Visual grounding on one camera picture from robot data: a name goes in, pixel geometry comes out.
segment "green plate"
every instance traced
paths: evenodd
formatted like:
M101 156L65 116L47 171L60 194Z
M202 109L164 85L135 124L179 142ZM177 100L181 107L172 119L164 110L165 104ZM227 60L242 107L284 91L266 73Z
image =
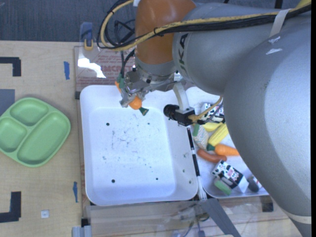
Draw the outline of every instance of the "green plate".
M41 166L63 145L70 127L58 109L37 98L22 98L0 116L0 151L25 166Z

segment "yellow corn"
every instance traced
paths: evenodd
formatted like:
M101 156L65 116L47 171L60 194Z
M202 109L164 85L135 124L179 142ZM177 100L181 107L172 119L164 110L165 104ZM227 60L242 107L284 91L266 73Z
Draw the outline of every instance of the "yellow corn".
M202 125L204 127L204 129L207 132L212 132L214 131L216 128L218 128L220 125L222 125L223 123L216 123L216 122L207 122L204 125Z
M209 137L208 144L216 146L228 135L226 123L221 124L216 131Z

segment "carpeted floor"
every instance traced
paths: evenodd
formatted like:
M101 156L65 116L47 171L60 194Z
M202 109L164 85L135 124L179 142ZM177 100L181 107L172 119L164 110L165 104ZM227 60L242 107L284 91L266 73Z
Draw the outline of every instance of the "carpeted floor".
M106 11L117 0L0 0L0 40L79 41L83 22L93 23L93 36ZM193 0L223 2L224 0ZM282 8L292 8L300 0L283 0ZM276 0L230 0L244 6L274 8ZM135 8L120 11L118 20L134 18Z

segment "cow print carton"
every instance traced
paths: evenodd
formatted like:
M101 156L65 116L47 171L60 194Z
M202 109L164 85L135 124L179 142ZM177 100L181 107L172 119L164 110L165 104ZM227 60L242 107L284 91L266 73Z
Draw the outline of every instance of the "cow print carton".
M249 185L245 176L224 160L219 161L211 173L234 191L244 193Z

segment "wooden table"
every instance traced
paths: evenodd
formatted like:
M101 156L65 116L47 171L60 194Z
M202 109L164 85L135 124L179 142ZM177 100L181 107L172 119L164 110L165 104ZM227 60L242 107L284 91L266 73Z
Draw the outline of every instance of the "wooden table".
M59 109L71 122L67 140L57 154L41 167L25 167L0 153L0 212L9 211L11 192L20 191L22 195L21 218L16 222L0 223L0 237L67 237L71 236L72 227L81 225L82 205L86 205L86 201L82 204L84 190L81 192L80 189L83 175L80 167L79 100L75 99L76 45L76 42L0 41L0 56L19 57L22 69L20 77L13 77L12 65L0 64L0 89L15 89L15 101L23 97L39 98ZM69 79L64 73L64 62L70 66ZM73 192L74 182L78 183L78 202ZM263 213L248 209L256 203L260 205L258 197L225 199L220 203L243 237L300 236L276 204L274 212ZM145 205L143 210L148 211L151 206ZM42 210L49 210L48 218L41 217ZM133 206L127 206L126 210L133 210ZM116 222L121 220L124 224L126 218L121 219L120 210L111 207L103 211L104 214L97 215L99 224L91 225L95 232L102 230L101 226L107 226L111 232L113 219ZM203 222L201 226L207 236L223 236L211 220ZM196 236L194 228L187 236ZM171 236L171 233L162 229L152 234L124 233L121 236Z

